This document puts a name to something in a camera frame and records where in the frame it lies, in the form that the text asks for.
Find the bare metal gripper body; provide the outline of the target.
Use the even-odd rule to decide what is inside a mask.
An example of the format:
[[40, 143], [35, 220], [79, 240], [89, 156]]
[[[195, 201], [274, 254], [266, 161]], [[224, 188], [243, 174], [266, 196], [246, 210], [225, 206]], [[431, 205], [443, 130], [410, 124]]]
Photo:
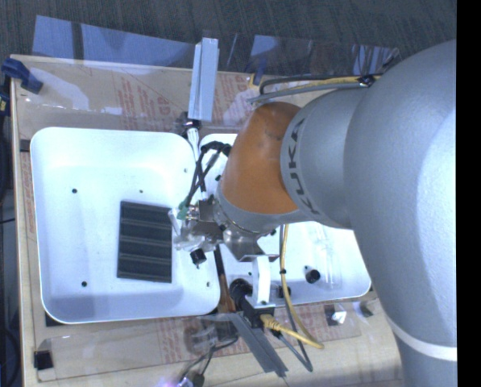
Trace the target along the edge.
[[259, 240], [276, 231], [278, 224], [268, 215], [240, 210], [225, 199], [200, 200], [189, 210], [185, 221], [189, 237], [197, 238], [196, 248], [211, 252], [224, 245], [238, 262], [250, 262], [266, 256], [271, 262], [280, 256], [280, 250], [264, 250]]

